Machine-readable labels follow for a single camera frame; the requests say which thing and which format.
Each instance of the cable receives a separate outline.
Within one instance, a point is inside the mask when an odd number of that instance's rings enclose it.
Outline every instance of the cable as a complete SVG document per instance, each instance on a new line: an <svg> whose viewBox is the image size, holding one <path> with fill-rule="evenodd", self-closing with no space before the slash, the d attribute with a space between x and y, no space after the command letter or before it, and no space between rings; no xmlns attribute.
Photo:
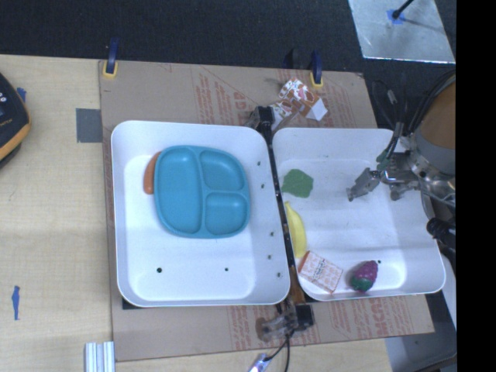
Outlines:
<svg viewBox="0 0 496 372"><path fill-rule="evenodd" d="M398 145L398 141L400 137L403 135L403 130L405 128L405 121L406 121L406 115L408 111L408 103L407 103L407 97L406 97L406 74L401 73L401 92L402 92L402 104L403 104L403 109L399 112L395 112L395 124L393 126L393 135L391 136L391 139L389 141L389 144L386 146L386 148L383 150L383 152L377 157L376 161L378 162L377 169L379 171L385 170L386 167L389 165L389 161L394 153L394 150L396 149L396 146ZM398 103L396 100L396 97L394 96L394 92L391 89L388 89L387 91L387 96L390 99L391 104L394 106Z"/></svg>
<svg viewBox="0 0 496 372"><path fill-rule="evenodd" d="M286 367L284 368L284 372L288 372L288 369L289 369L289 340L288 340L288 343L287 343L287 348L288 348L288 355L286 357Z"/></svg>
<svg viewBox="0 0 496 372"><path fill-rule="evenodd" d="M388 87L386 83L384 83L382 80L372 80L372 95L374 97L374 101L377 105L377 111L382 115L382 117L387 121L387 124L390 126L391 129L394 128L394 123L391 121L391 118L386 114L386 112L381 108L381 103L379 102L379 98L377 97L377 85L380 84L383 87L386 88L387 91L390 91L391 89Z"/></svg>
<svg viewBox="0 0 496 372"><path fill-rule="evenodd" d="M294 329L291 330L291 333L288 333L286 335L286 340L279 346L279 348L275 351L274 354L272 354L271 356L266 356L263 361L264 362L267 362L267 361L271 361L274 357L276 357L276 355L278 355L281 350L285 347L287 347L287 357L286 357L286 367L284 368L284 372L288 372L288 368L289 368L289 353L290 353L290 346L291 346L291 337L293 336L293 334L295 333Z"/></svg>
<svg viewBox="0 0 496 372"><path fill-rule="evenodd" d="M447 71L430 88L430 90L427 92L427 95L424 96L424 98L420 102L419 107L415 111L415 114L410 122L410 125L408 126L409 133L413 133L414 131L417 130L417 127L424 119L424 115L427 113L427 110L429 110L434 99L436 99L439 93L442 90L444 90L446 87L448 87L450 84L452 84L455 80L456 80L456 69L453 69L451 71Z"/></svg>

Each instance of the orange device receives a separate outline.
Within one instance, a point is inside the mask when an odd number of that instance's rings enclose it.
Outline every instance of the orange device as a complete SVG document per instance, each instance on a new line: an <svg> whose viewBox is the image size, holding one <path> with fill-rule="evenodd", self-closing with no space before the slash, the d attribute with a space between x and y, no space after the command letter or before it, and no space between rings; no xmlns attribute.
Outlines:
<svg viewBox="0 0 496 372"><path fill-rule="evenodd" d="M0 73L0 167L21 147L31 129L31 118L19 93Z"/></svg>

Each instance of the blue clamp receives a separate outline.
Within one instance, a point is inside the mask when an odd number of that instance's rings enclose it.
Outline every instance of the blue clamp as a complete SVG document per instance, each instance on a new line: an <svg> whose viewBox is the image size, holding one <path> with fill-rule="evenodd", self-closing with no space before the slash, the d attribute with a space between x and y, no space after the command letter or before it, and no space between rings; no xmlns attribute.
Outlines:
<svg viewBox="0 0 496 372"><path fill-rule="evenodd" d="M117 75L117 67L119 63L115 60L117 57L117 47L119 46L119 38L112 37L110 39L110 47L108 52L108 60L103 66L102 74L107 78L114 78Z"/></svg>
<svg viewBox="0 0 496 372"><path fill-rule="evenodd" d="M310 73L310 82L313 88L321 88L324 85L322 79L322 59L317 50L312 52L312 72Z"/></svg>

